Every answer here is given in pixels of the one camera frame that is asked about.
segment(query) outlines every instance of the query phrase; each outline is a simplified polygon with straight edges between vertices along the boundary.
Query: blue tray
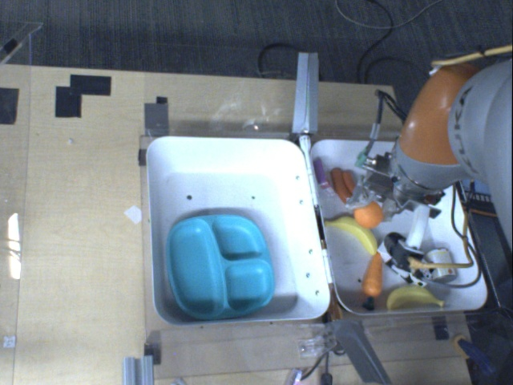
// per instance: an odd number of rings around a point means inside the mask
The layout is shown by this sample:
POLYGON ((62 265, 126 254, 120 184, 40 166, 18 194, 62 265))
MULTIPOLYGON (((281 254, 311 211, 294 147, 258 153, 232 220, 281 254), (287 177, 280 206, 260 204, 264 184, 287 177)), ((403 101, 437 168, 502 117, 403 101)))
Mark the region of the blue tray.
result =
POLYGON ((169 282, 180 309, 213 320, 251 314, 274 292, 269 249, 257 225, 235 215, 183 220, 166 245, 169 282))

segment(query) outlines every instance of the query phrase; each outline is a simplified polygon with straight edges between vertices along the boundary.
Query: robotic arm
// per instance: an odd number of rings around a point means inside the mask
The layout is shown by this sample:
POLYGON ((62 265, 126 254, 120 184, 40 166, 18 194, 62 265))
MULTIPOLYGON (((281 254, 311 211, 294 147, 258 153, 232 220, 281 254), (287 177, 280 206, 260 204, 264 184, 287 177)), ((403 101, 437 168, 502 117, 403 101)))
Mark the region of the robotic arm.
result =
POLYGON ((478 71, 443 67, 415 100, 394 149, 367 157, 362 189, 386 215, 433 207, 443 189, 473 178, 488 184, 511 248, 511 61, 478 71))

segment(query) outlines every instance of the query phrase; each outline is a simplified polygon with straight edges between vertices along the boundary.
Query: gray carpet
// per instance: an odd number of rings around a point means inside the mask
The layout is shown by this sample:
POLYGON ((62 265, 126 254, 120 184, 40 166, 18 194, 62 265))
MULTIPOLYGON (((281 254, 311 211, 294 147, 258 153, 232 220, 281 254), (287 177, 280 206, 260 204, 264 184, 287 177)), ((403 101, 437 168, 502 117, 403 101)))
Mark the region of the gray carpet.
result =
MULTIPOLYGON (((283 43, 317 51, 323 80, 355 82, 358 60, 386 31, 347 22, 334 1, 0 0, 0 22, 44 23, 35 64, 257 77, 261 49, 283 43)), ((398 24, 434 0, 378 1, 398 24)), ((359 21, 388 23, 364 0, 340 6, 359 21)), ((511 8, 512 0, 446 0, 394 30, 366 56, 362 75, 394 85, 407 109, 433 58, 510 43, 511 8)), ((266 51, 261 74, 292 78, 295 58, 292 48, 266 51)))

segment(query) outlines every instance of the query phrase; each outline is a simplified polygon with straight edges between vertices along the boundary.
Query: yellow banana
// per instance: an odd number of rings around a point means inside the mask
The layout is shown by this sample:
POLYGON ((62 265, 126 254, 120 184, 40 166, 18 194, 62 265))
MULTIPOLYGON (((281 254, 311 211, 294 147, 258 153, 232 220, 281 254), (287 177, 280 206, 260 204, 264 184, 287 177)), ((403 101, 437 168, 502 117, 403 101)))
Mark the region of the yellow banana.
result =
POLYGON ((389 310, 400 310, 401 308, 412 308, 430 304, 443 307, 444 301, 436 298, 422 286, 402 286, 393 290, 386 299, 386 308, 389 310))
POLYGON ((337 227, 348 233, 354 235, 369 251, 370 255, 375 255, 378 251, 378 242, 376 237, 368 230, 359 225, 352 217, 340 217, 334 221, 326 221, 325 224, 329 227, 337 227))

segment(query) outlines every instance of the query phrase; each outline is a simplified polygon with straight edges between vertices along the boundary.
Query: wooden table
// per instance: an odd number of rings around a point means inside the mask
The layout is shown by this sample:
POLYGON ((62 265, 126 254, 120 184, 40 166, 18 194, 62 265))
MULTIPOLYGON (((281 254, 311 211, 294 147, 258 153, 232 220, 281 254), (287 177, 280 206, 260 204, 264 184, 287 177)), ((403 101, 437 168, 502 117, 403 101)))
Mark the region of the wooden table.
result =
MULTIPOLYGON (((26 150, 27 166, 25 205, 21 198, 16 208, 24 216, 14 374, 12 355, 4 350, 0 367, 5 367, 5 374, 0 379, 10 383, 13 375, 16 385, 121 383, 123 358, 140 358, 146 340, 142 226, 124 214, 132 206, 141 206, 137 157, 144 133, 144 104, 154 103, 157 96, 167 97, 172 132, 222 135, 255 118, 280 130, 292 121, 295 83, 5 67, 10 78, 9 82, 0 79, 0 87, 9 84, 21 91, 18 122, 0 127, 1 168, 15 170, 15 148, 26 150), (83 95, 82 118, 56 118, 55 88, 69 87, 71 75, 110 76, 111 94, 83 95), (16 142, 15 130, 23 129, 28 130, 28 142, 16 142)), ((375 88, 321 83, 321 131, 366 138, 374 120, 375 88)), ((392 139, 399 127, 391 113, 385 114, 382 138, 392 139)), ((11 295, 15 304, 17 292, 11 295)), ((4 303, 6 298, 2 298, 2 312, 8 308, 4 303)), ((14 328, 2 326, 10 332, 14 328)), ((394 383, 470 383, 465 362, 448 341, 415 343, 407 333, 390 338, 391 343, 383 340, 386 336, 380 338, 377 353, 380 358, 392 355, 383 364, 394 383), (407 343, 438 349, 438 356, 407 358, 407 343)), ((197 352, 202 346, 182 342, 179 349, 197 352)), ((205 358, 214 364, 223 361, 223 347, 224 342, 218 347, 210 344, 205 358)), ((280 355, 274 358, 281 369, 184 379, 188 385, 282 385, 289 367, 286 362, 281 365, 280 355)), ((334 383, 360 383, 346 357, 332 360, 334 383)), ((156 383, 169 384, 171 379, 156 383)), ((307 383, 316 381, 313 375, 307 383)))

